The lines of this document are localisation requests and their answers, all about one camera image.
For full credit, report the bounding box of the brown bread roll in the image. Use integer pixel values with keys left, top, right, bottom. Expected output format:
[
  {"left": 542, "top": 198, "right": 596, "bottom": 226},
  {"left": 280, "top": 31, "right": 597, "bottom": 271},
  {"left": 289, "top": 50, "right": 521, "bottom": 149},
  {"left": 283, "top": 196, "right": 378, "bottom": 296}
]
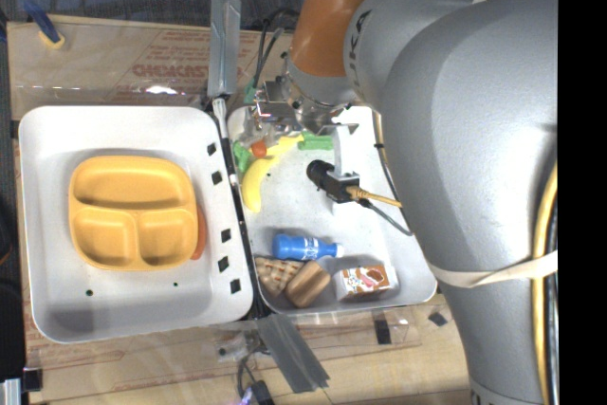
[{"left": 284, "top": 259, "right": 333, "bottom": 310}]

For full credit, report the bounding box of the black cylinder on white bracket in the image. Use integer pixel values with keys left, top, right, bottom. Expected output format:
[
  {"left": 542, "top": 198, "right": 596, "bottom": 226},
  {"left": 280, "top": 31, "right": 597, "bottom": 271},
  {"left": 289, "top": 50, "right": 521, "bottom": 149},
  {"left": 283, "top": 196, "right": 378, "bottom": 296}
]
[{"left": 305, "top": 121, "right": 362, "bottom": 205}]

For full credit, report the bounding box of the yellow divided plate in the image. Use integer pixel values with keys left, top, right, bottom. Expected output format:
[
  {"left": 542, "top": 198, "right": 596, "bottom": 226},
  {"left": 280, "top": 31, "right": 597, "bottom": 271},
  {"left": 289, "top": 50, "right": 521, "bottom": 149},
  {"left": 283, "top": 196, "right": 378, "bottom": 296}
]
[{"left": 67, "top": 155, "right": 201, "bottom": 273}]

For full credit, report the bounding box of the brown and white carton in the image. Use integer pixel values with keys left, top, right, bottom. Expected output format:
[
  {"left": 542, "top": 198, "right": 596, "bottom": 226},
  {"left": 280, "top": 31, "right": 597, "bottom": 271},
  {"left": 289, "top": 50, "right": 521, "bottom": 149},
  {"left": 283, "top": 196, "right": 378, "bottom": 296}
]
[{"left": 333, "top": 264, "right": 400, "bottom": 304}]

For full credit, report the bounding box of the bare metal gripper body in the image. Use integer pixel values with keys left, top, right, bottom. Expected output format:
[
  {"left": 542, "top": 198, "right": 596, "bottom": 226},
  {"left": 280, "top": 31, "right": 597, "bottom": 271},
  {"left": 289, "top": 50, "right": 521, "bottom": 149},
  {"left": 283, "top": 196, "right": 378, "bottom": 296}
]
[{"left": 252, "top": 78, "right": 351, "bottom": 135}]

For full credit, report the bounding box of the blue bottle white cap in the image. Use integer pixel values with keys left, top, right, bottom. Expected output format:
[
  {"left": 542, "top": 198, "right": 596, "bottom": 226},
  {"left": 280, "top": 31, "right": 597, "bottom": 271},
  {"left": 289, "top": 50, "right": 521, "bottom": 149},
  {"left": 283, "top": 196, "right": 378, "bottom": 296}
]
[{"left": 270, "top": 232, "right": 346, "bottom": 263}]

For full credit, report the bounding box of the yellow banana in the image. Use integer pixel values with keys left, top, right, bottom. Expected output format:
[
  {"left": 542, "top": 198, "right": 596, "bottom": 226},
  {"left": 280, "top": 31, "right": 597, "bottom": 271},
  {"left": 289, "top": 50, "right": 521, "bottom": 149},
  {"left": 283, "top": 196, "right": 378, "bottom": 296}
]
[{"left": 240, "top": 134, "right": 305, "bottom": 214}]

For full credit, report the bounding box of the green toy block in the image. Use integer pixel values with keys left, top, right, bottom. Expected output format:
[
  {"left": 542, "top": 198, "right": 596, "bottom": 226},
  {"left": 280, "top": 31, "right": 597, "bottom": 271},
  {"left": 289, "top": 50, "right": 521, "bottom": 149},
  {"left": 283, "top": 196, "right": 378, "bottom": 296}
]
[{"left": 297, "top": 130, "right": 335, "bottom": 153}]

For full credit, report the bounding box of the brown cardboard board red print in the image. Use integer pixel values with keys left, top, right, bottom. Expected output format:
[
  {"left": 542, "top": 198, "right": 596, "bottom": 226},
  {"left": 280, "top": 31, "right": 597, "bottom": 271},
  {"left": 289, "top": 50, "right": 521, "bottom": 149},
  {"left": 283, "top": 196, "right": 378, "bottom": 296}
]
[{"left": 6, "top": 13, "right": 471, "bottom": 405}]

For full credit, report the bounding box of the white plastic tray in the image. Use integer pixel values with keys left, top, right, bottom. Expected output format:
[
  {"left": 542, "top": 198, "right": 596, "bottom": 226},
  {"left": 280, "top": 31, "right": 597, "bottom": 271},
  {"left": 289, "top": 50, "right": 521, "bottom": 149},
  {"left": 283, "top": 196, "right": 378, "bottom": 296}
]
[
  {"left": 226, "top": 104, "right": 439, "bottom": 317},
  {"left": 17, "top": 104, "right": 255, "bottom": 344}
]

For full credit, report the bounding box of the black block with thin wires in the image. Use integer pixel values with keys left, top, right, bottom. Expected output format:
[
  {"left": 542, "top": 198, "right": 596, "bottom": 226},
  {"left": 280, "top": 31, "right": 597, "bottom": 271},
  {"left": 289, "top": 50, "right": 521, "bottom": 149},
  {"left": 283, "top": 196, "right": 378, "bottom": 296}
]
[{"left": 249, "top": 379, "right": 275, "bottom": 405}]

